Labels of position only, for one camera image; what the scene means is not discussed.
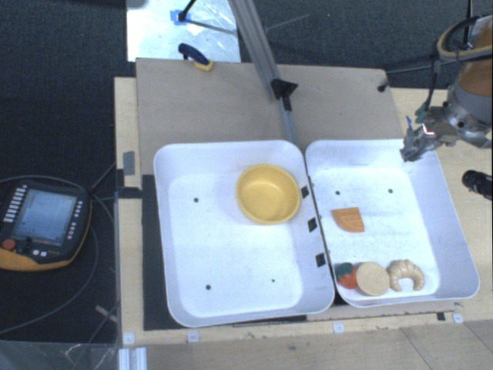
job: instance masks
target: red button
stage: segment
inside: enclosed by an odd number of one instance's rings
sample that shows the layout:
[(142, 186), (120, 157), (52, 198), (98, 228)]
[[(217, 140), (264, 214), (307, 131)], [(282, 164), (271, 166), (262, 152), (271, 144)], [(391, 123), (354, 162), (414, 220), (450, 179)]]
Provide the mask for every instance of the red button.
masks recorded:
[(2, 242), (2, 248), (6, 251), (11, 251), (13, 252), (13, 250), (15, 249), (15, 246), (17, 245), (17, 243), (15, 242), (15, 240), (11, 239), (11, 238), (8, 238), (6, 240), (3, 240)]

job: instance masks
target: black bracket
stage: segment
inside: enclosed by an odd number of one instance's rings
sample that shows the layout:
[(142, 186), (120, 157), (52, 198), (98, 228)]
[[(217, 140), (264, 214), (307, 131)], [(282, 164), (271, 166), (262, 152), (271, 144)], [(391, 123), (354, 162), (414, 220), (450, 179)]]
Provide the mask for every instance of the black bracket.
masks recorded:
[(284, 109), (286, 111), (292, 111), (290, 96), (291, 93), (298, 87), (297, 83), (292, 83), (288, 81), (284, 81), (283, 79), (274, 78), (270, 82), (270, 87), (272, 88), (276, 99), (282, 99)]

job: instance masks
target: bowl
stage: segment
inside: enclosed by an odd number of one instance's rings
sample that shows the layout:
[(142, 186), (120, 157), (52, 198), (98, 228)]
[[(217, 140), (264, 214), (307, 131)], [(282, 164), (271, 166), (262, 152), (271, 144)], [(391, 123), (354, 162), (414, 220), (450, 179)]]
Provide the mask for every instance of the bowl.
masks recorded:
[(243, 171), (236, 183), (236, 198), (245, 216), (258, 224), (286, 222), (301, 203), (293, 176), (271, 164), (257, 164)]

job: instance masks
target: wooden floor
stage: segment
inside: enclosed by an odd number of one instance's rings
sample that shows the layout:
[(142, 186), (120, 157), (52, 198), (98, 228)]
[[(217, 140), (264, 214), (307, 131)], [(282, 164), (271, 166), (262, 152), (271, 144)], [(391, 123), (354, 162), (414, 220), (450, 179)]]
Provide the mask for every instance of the wooden floor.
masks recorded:
[(149, 346), (149, 369), (490, 370), (493, 321)]

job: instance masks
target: tray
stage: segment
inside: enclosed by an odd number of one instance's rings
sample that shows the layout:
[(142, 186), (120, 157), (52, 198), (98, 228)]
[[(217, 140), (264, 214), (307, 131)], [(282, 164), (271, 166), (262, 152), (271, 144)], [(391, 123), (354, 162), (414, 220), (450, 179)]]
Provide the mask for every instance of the tray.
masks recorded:
[[(260, 163), (299, 184), (297, 214), (251, 222), (236, 201), (240, 174)], [(199, 327), (324, 311), (334, 283), (302, 153), (282, 140), (172, 144), (154, 159), (166, 296), (181, 325)]]
[[(375, 261), (387, 268), (409, 259), (425, 275), (421, 291), (405, 278), (401, 292), (389, 289), (379, 297), (337, 285), (341, 297), (356, 307), (469, 298), (479, 289), (436, 153), (405, 163), (401, 147), (402, 140), (321, 140), (306, 151), (332, 266)], [(336, 225), (331, 211), (347, 207), (359, 207), (365, 232)]]

